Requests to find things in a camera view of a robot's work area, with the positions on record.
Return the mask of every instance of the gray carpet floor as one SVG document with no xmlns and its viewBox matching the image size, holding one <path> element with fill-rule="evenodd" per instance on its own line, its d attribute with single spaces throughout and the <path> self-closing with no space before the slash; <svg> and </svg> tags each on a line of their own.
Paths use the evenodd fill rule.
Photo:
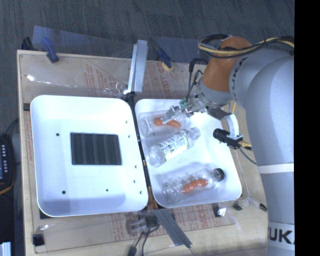
<svg viewBox="0 0 320 256">
<path fill-rule="evenodd" d="M 170 38 L 176 42 L 192 42 L 203 35 L 222 33 L 258 43 L 269 37 L 295 36 L 295 1 L 0 0 L 1 134 L 18 117 L 16 53 L 24 38 L 34 39 L 35 28 L 103 39 L 108 47 L 93 47 L 91 54 L 114 56 L 121 53 L 119 57 L 130 57 L 130 53 L 122 51 L 121 47 L 134 44 L 137 39 Z M 185 46 L 182 50 L 188 51 L 188 44 Z M 81 47 L 58 50 L 88 53 L 88 49 Z M 186 55 L 192 58 L 192 52 Z M 148 59 L 155 57 L 151 52 Z M 181 61 L 178 54 L 173 60 Z M 17 132 L 18 123 L 14 123 L 7 135 L 10 137 Z M 4 196 L 15 200 L 12 191 Z M 6 200 L 0 200 L 2 219 L 12 214 L 7 204 Z M 0 243 L 14 241 L 13 225 L 4 234 L 1 228 L 0 225 Z"/>
</svg>

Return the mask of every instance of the black rectangular slot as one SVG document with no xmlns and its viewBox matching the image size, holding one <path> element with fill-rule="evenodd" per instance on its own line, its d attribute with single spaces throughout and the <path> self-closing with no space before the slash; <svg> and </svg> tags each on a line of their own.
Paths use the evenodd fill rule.
<svg viewBox="0 0 320 256">
<path fill-rule="evenodd" d="M 73 165 L 121 165 L 116 134 L 70 133 Z"/>
</svg>

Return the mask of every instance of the clear plastic bottle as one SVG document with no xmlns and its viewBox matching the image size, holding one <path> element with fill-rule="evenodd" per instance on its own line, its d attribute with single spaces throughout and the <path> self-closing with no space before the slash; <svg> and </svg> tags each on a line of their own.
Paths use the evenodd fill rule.
<svg viewBox="0 0 320 256">
<path fill-rule="evenodd" d="M 182 178 L 165 182 L 162 191 L 169 204 L 176 204 L 185 197 L 213 189 L 224 178 L 225 173 L 220 168 L 201 169 Z"/>
<path fill-rule="evenodd" d="M 161 118 L 167 111 L 155 111 L 145 113 L 138 121 L 141 134 L 146 137 L 171 135 L 181 129 L 190 127 L 191 119 L 184 113 L 179 112 L 172 120 L 163 123 Z"/>
<path fill-rule="evenodd" d="M 193 147 L 200 135 L 201 132 L 197 127 L 182 129 L 169 138 L 153 145 L 146 151 L 145 158 L 149 164 L 157 168 Z"/>
</svg>

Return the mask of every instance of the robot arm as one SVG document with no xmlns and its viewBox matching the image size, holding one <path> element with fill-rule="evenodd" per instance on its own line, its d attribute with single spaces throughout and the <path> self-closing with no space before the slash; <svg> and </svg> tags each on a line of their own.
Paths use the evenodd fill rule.
<svg viewBox="0 0 320 256">
<path fill-rule="evenodd" d="M 213 38 L 222 40 L 221 45 L 209 46 L 207 42 Z M 252 45 L 236 36 L 219 34 L 201 38 L 199 48 L 213 58 L 194 93 L 181 105 L 187 115 L 207 111 L 220 120 L 228 118 L 229 124 L 237 122 L 221 107 L 235 101 L 245 109 L 268 206 L 267 256 L 295 254 L 294 57 L 282 50 L 263 47 L 274 40 L 294 47 L 287 39 L 271 38 Z M 238 133 L 237 125 L 231 128 Z M 242 140 L 232 138 L 231 132 L 224 134 L 227 141 L 223 141 L 219 137 L 222 132 L 214 131 L 213 136 L 226 143 L 235 141 L 235 145 Z"/>
</svg>

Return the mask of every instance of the white tray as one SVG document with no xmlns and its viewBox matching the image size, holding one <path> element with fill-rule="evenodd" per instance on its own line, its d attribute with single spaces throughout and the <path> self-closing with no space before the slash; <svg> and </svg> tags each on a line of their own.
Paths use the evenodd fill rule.
<svg viewBox="0 0 320 256">
<path fill-rule="evenodd" d="M 179 99 L 141 99 L 135 105 L 136 116 L 139 121 L 140 114 L 146 115 L 148 112 L 168 110 L 171 106 L 179 106 L 179 102 Z M 242 193 L 242 187 L 230 149 L 225 143 L 219 143 L 213 137 L 213 131 L 216 128 L 222 129 L 221 122 L 207 113 L 195 113 L 191 117 L 190 127 L 198 127 L 201 131 L 201 136 L 192 148 L 158 168 L 147 163 L 155 200 L 165 208 L 236 200 Z M 143 151 L 145 152 L 148 147 L 165 138 L 166 136 L 152 138 L 141 136 Z M 186 197 L 176 204 L 169 204 L 166 201 L 162 191 L 162 184 L 165 181 L 183 177 L 203 168 L 221 168 L 225 173 L 225 178 L 215 188 Z"/>
<path fill-rule="evenodd" d="M 121 99 L 41 95 L 30 106 L 37 201 L 48 216 L 135 212 L 148 202 L 129 105 Z M 121 165 L 72 165 L 70 134 L 118 135 Z"/>
</svg>

